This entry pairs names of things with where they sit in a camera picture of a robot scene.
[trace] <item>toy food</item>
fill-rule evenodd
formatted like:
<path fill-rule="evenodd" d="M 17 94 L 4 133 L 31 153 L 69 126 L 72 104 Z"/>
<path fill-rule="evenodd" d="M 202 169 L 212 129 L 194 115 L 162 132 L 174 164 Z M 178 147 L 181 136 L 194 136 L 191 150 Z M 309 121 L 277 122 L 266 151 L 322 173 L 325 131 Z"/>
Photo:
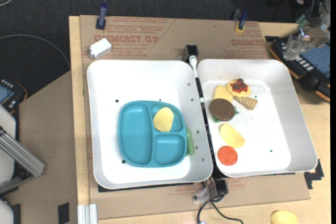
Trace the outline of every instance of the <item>toy food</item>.
<path fill-rule="evenodd" d="M 229 121 L 235 115 L 235 108 L 225 99 L 214 99 L 210 103 L 210 113 L 219 121 Z"/>
<path fill-rule="evenodd" d="M 153 125 L 161 132 L 170 132 L 174 122 L 174 113 L 170 108 L 160 109 L 154 116 Z"/>
<path fill-rule="evenodd" d="M 223 85 L 218 85 L 215 91 L 214 99 L 225 99 L 227 101 L 232 102 L 233 95 L 227 90 L 227 88 Z"/>
<path fill-rule="evenodd" d="M 243 79 L 230 81 L 226 88 L 233 96 L 237 97 L 248 97 L 251 94 L 251 88 Z"/>
<path fill-rule="evenodd" d="M 219 161 L 226 166 L 232 166 L 238 161 L 238 153 L 231 146 L 222 146 L 218 150 L 217 157 Z"/>
<path fill-rule="evenodd" d="M 220 127 L 220 135 L 223 140 L 233 148 L 239 148 L 245 145 L 245 139 L 230 124 L 223 124 Z"/>
<path fill-rule="evenodd" d="M 247 109 L 250 109 L 250 110 L 253 110 L 258 103 L 257 99 L 254 99 L 254 98 L 251 98 L 251 97 L 237 97 L 237 96 L 234 96 L 233 98 L 235 100 L 237 100 L 239 103 L 241 103 L 242 105 L 244 105 Z"/>

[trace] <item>wooden table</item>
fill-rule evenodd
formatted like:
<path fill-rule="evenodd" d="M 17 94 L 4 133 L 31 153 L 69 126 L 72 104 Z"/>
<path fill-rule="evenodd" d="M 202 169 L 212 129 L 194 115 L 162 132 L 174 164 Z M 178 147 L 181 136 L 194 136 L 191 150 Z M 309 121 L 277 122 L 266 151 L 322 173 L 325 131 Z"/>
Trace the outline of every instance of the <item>wooden table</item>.
<path fill-rule="evenodd" d="M 296 28 L 295 24 L 281 23 L 259 23 L 259 26 L 264 36 L 279 37 L 284 37 L 290 34 Z M 91 202 L 88 179 L 85 107 L 83 98 L 80 17 L 69 17 L 69 30 L 74 107 L 73 120 L 75 128 L 77 198 L 79 205 L 89 205 Z M 321 181 L 313 182 L 313 190 L 310 191 L 310 200 L 222 209 L 223 214 L 232 218 L 242 219 L 244 224 L 268 224 L 270 223 L 271 213 L 276 210 L 289 210 L 294 212 L 298 216 L 299 223 L 331 223 L 330 105 L 321 100 L 318 96 L 304 92 L 297 83 L 295 83 L 295 87 L 297 89 L 300 105 L 305 116 L 308 129 L 311 133 L 318 158 L 321 161 L 324 178 Z M 100 220 L 99 223 L 192 224 L 197 222 L 196 216 L 197 211 L 187 211 L 140 217 L 126 217 L 122 219 Z M 207 224 L 223 223 L 223 218 L 214 209 L 204 210 L 202 212 L 201 219 L 206 220 Z"/>

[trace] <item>toy burger patty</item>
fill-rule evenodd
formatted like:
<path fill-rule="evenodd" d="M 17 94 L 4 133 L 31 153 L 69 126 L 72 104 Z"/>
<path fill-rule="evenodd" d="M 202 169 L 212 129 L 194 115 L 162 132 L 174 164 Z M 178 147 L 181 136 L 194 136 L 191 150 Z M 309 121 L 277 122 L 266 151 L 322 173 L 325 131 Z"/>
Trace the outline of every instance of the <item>toy burger patty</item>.
<path fill-rule="evenodd" d="M 233 96 L 248 97 L 251 95 L 251 88 L 244 83 L 243 79 L 230 81 L 226 88 Z"/>

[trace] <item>white machine part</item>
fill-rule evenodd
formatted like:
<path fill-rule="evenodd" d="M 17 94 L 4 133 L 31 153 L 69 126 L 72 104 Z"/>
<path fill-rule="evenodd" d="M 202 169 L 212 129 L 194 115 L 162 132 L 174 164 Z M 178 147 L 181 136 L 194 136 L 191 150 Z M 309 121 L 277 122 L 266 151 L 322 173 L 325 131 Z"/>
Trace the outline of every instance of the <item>white machine part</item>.
<path fill-rule="evenodd" d="M 2 105 L 0 105 L 0 126 L 3 127 L 9 135 L 15 138 L 15 118 Z M 11 180 L 13 173 L 14 159 L 0 149 L 0 187 L 2 184 Z"/>
<path fill-rule="evenodd" d="M 0 200 L 0 221 L 1 224 L 14 224 L 13 210 L 2 200 Z"/>

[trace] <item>white tray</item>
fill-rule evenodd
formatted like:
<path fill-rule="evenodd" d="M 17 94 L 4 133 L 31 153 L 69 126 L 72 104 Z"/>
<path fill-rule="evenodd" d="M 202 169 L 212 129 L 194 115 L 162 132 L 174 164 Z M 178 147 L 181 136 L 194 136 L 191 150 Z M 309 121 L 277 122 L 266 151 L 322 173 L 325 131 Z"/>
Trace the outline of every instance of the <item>white tray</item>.
<path fill-rule="evenodd" d="M 194 73 L 181 61 L 98 60 L 87 71 L 92 127 L 93 171 L 107 189 L 202 182 L 213 162 Z M 162 101 L 176 106 L 192 132 L 195 154 L 164 168 L 123 163 L 118 118 L 128 102 Z"/>
<path fill-rule="evenodd" d="M 216 164 L 228 177 L 305 172 L 317 165 L 317 155 L 287 67 L 276 60 L 203 60 L 198 75 L 202 85 Z M 223 165 L 218 150 L 226 145 L 219 133 L 224 122 L 209 112 L 218 85 L 242 78 L 258 100 L 253 110 L 233 100 L 239 114 L 229 123 L 246 140 L 236 149 L 238 162 Z"/>

